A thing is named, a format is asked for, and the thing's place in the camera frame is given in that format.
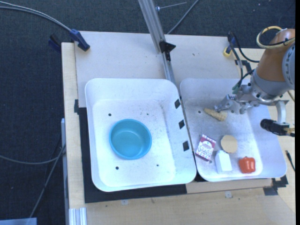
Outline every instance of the blue plate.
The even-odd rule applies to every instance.
[[[121,158],[133,160],[145,156],[152,145],[150,131],[134,119],[120,120],[109,133],[112,150]]]

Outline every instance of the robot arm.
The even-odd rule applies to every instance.
[[[269,45],[260,42],[260,36],[270,29],[277,29]],[[226,95],[215,110],[231,107],[233,102],[239,103],[240,113],[243,114],[250,107],[259,105],[275,105],[277,121],[262,120],[262,128],[277,135],[291,135],[289,125],[285,122],[285,104],[287,100],[277,100],[289,90],[295,90],[295,29],[281,29],[268,27],[262,30],[256,39],[257,44],[265,48],[258,67],[251,71],[250,82],[241,85],[241,81],[233,88],[233,95]]]

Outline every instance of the black fabric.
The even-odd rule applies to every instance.
[[[1,1],[44,12],[71,29],[148,33],[137,0]],[[155,0],[160,7],[187,2],[160,10],[165,33],[194,1]],[[255,38],[261,29],[295,27],[295,7],[295,0],[200,0],[172,34],[226,37],[231,30],[242,47],[257,48]],[[53,22],[0,9],[0,154],[4,156],[44,161],[56,148],[64,104],[61,55],[48,45],[53,33],[62,42],[71,41],[68,32]],[[30,215],[50,168],[0,159],[0,219]],[[60,161],[34,215],[39,225],[64,224],[62,174]]]
[[[91,178],[90,142],[86,108],[79,108],[80,138],[82,152],[82,171],[84,182],[84,199],[86,203],[105,202],[112,200],[157,197],[186,194],[185,184],[172,186],[147,187],[126,191],[104,192],[95,187]]]

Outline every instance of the bowl rim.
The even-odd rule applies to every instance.
[[[150,139],[149,143],[147,144],[147,146],[148,146],[147,149],[146,149],[144,152],[142,152],[141,154],[137,155],[137,156],[133,156],[133,157],[124,156],[123,154],[119,153],[119,152],[116,150],[116,148],[114,147],[114,145],[113,145],[113,143],[112,143],[112,132],[113,132],[113,129],[114,129],[118,124],[123,123],[123,122],[126,122],[126,121],[133,121],[133,122],[135,122],[135,123],[141,125],[141,126],[146,130],[146,132],[147,132],[147,134],[148,134],[148,136],[149,136],[149,139]],[[142,122],[140,122],[140,121],[138,121],[138,120],[135,120],[135,119],[122,119],[122,120],[119,120],[119,121],[115,122],[114,125],[111,127],[111,129],[110,129],[110,131],[109,131],[109,144],[110,144],[112,150],[113,150],[119,157],[124,158],[124,159],[127,159],[127,160],[134,160],[134,159],[142,158],[143,156],[145,156],[145,155],[149,152],[149,150],[150,150],[150,148],[151,148],[151,146],[152,146],[152,136],[151,136],[151,133],[150,133],[149,129],[148,129]]]

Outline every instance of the round beige disc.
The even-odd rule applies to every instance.
[[[221,147],[225,152],[234,153],[238,149],[238,141],[234,136],[225,135],[221,139]]]

